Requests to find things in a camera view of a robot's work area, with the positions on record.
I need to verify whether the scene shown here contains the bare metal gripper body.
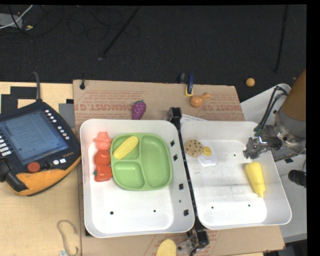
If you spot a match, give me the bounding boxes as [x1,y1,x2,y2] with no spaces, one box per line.
[260,124,307,154]

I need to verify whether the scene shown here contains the yellow mustard bottle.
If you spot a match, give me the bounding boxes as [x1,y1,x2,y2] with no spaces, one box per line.
[244,161,266,199]

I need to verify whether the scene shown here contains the white fried egg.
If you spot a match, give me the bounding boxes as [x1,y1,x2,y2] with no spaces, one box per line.
[196,145,219,168]

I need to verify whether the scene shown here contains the white plastic tray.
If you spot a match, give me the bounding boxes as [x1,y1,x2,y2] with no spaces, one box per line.
[79,118,196,239]
[180,120,293,231]

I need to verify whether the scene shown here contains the brown chocolate chip biscuit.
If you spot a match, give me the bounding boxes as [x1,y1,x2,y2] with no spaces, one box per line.
[184,138,204,158]

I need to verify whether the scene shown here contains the orange chicken drumstick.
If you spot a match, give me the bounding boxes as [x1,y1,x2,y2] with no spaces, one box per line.
[190,91,212,109]

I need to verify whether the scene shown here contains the green divided plate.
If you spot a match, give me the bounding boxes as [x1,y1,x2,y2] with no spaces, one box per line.
[109,132,174,192]

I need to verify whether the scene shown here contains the brown cardboard board red print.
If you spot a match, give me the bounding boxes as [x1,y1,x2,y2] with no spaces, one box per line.
[72,79,286,256]

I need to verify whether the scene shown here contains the purple grapes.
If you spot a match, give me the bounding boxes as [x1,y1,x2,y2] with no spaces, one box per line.
[131,99,147,121]

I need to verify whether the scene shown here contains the yellow corn cob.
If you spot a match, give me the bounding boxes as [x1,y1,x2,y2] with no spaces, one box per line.
[112,135,140,160]

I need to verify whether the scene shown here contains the yellow rounded toy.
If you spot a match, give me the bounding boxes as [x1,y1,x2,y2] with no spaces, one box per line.
[155,238,178,256]

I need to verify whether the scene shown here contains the orange figure-shaped bottle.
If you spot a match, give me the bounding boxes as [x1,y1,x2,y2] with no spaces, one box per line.
[92,131,114,167]

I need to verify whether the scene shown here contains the red bell pepper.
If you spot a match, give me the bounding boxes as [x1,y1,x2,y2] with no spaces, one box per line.
[93,164,114,183]

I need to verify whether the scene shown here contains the black cylinder on white bracket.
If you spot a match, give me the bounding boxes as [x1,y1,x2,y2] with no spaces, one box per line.
[287,169,307,189]

